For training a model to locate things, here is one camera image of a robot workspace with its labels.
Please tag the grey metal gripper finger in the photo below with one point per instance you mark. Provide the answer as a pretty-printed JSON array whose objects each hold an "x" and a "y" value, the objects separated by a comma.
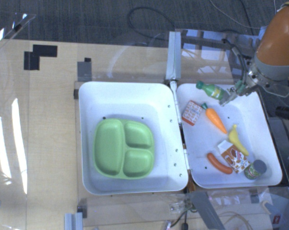
[
  {"x": 224, "y": 101},
  {"x": 233, "y": 94}
]

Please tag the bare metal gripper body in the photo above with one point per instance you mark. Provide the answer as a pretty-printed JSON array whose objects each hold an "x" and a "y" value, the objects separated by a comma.
[{"x": 252, "y": 78}]

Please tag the green plastic bottle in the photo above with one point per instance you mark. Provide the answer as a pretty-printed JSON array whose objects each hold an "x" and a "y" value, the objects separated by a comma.
[{"x": 212, "y": 91}]

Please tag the orange carrot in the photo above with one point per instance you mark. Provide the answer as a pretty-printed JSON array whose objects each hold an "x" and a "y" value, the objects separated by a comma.
[{"x": 215, "y": 118}]

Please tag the white plastic tray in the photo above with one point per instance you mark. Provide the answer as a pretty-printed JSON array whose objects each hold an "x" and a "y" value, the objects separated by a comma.
[
  {"x": 249, "y": 118},
  {"x": 134, "y": 97}
]

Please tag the small orange and white carton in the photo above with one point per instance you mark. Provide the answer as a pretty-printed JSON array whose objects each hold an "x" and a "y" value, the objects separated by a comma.
[{"x": 192, "y": 112}]

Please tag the yellow banana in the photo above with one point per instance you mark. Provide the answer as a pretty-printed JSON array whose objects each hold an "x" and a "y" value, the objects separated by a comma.
[{"x": 236, "y": 139}]

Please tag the orange and white milk carton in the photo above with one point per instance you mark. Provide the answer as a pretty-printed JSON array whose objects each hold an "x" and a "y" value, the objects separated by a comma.
[{"x": 235, "y": 158}]

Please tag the red sausage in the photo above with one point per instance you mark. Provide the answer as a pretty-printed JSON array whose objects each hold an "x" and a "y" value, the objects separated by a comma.
[{"x": 219, "y": 164}]

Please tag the green can with grey lid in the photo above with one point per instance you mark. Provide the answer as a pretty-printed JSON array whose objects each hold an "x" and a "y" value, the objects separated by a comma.
[{"x": 254, "y": 170}]

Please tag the green divided plate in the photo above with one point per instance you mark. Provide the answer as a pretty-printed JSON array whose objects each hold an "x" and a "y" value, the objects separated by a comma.
[{"x": 108, "y": 147}]

